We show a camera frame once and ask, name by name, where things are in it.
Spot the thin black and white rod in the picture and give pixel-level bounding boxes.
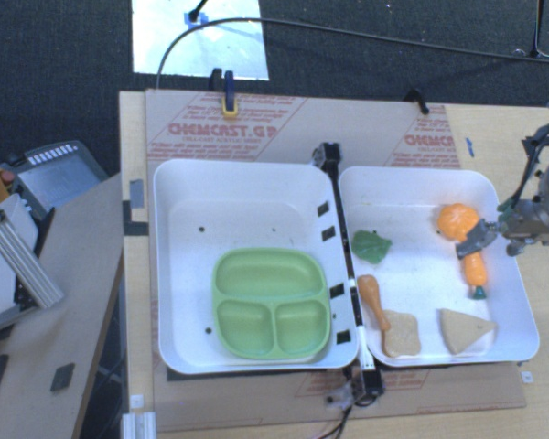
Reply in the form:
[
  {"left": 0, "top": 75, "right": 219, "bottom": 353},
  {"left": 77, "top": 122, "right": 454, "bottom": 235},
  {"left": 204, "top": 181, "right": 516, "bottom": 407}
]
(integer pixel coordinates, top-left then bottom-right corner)
[{"left": 328, "top": 162, "right": 371, "bottom": 370}]

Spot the tan bread slice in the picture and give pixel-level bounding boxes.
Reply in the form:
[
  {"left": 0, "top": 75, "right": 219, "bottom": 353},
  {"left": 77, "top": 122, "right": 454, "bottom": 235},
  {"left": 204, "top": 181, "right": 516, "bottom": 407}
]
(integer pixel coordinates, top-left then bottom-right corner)
[{"left": 382, "top": 309, "right": 423, "bottom": 359}]

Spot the orange chicken drumstick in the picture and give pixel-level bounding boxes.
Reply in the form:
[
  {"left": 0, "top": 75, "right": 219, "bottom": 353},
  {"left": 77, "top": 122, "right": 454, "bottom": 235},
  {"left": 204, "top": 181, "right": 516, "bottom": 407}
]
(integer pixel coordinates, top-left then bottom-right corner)
[{"left": 356, "top": 273, "right": 392, "bottom": 334}]

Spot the white plastic tray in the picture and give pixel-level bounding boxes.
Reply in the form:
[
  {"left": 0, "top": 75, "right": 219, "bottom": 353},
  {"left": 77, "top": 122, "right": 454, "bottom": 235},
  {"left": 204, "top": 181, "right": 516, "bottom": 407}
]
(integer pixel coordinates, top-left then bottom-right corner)
[
  {"left": 338, "top": 166, "right": 542, "bottom": 369},
  {"left": 152, "top": 157, "right": 362, "bottom": 376}
]

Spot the tan pizza slice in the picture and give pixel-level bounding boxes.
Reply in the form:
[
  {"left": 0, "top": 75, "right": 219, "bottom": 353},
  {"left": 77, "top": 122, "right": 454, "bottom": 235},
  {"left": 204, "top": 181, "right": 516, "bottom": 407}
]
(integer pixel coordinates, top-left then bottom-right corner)
[{"left": 439, "top": 307, "right": 499, "bottom": 357}]

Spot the orange tangerine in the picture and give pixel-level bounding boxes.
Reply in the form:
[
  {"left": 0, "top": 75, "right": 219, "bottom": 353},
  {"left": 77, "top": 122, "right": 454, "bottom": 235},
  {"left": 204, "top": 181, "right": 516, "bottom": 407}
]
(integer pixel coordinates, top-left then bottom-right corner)
[{"left": 436, "top": 202, "right": 481, "bottom": 242}]

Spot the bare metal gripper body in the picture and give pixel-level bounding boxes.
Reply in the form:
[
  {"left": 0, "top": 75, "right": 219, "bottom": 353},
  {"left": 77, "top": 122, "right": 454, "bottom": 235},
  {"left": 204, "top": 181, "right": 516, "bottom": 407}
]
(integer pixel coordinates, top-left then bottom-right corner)
[{"left": 497, "top": 198, "right": 549, "bottom": 257}]

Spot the brown cardboard board red print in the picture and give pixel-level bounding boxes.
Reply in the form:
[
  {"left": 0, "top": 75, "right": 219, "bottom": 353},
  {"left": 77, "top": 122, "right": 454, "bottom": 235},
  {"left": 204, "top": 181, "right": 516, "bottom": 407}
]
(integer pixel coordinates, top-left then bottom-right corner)
[{"left": 144, "top": 88, "right": 528, "bottom": 434}]

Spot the black block with thin wires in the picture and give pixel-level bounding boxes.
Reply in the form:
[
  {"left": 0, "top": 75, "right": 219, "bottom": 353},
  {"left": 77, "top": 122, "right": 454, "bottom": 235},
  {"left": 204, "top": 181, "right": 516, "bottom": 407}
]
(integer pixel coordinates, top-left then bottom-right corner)
[
  {"left": 311, "top": 141, "right": 343, "bottom": 170},
  {"left": 347, "top": 365, "right": 386, "bottom": 407}
]

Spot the orange carrot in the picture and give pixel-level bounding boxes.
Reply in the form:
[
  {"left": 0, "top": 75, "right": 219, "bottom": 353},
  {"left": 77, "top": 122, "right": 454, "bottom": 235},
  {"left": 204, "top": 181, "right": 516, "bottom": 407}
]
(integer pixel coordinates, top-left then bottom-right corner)
[{"left": 463, "top": 251, "right": 489, "bottom": 301}]

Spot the green lettuce leaf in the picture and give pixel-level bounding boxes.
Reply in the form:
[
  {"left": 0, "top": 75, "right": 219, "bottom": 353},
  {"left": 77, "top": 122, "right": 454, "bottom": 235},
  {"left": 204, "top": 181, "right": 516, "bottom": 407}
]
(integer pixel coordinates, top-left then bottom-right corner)
[{"left": 350, "top": 229, "right": 393, "bottom": 266}]

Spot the green divided plate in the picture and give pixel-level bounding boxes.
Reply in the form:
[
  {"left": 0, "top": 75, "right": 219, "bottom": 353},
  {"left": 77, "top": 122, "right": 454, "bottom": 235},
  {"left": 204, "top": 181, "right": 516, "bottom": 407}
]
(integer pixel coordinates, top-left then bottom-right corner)
[{"left": 210, "top": 246, "right": 333, "bottom": 362}]

